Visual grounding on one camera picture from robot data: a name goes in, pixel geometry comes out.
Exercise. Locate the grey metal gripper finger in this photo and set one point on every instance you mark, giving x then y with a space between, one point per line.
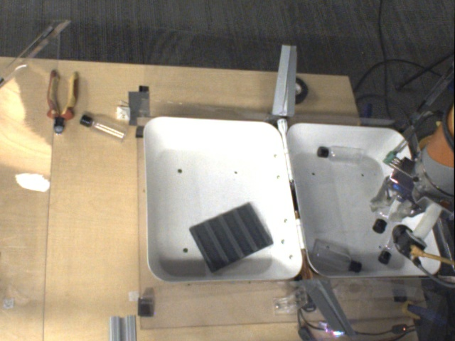
401 210
380 200

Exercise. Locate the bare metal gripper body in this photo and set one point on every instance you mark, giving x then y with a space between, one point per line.
405 179

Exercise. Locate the clear bottle with black cap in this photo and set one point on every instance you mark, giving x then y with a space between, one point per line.
384 257
379 226
343 153
332 254
105 128

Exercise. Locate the white plastic tray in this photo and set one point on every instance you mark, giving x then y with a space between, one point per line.
213 155
337 197

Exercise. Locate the black tape roll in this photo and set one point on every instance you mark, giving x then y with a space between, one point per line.
303 90

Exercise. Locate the dark grey ribbed block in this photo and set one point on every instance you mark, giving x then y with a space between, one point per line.
231 236

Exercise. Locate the red and yellow pliers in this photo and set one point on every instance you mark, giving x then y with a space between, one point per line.
67 108

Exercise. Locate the black cylinder on white bracket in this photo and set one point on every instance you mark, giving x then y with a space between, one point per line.
405 238

